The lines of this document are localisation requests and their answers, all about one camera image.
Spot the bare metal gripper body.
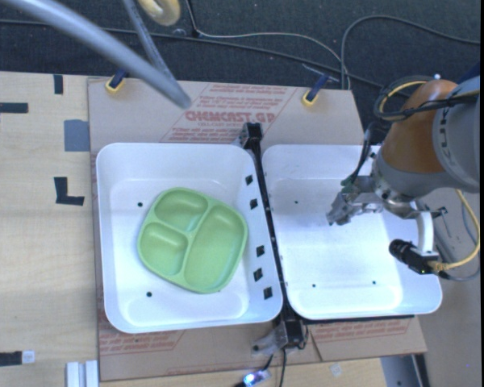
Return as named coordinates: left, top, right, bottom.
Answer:
left=339, top=175, right=425, bottom=220

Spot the white plastic tray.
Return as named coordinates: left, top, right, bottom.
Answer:
left=261, top=144, right=444, bottom=321
left=95, top=142, right=285, bottom=335

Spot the thin black rod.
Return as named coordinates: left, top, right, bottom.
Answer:
left=250, top=145, right=294, bottom=323

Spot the green divided plate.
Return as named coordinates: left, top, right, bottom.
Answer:
left=136, top=186, right=249, bottom=295

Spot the brown cardboard board red print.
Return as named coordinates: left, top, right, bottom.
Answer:
left=86, top=77, right=429, bottom=382

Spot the black cylinder on white bracket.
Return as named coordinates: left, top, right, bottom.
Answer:
left=388, top=209, right=443, bottom=276

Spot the black block with thin wires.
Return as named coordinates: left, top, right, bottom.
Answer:
left=279, top=318, right=308, bottom=349

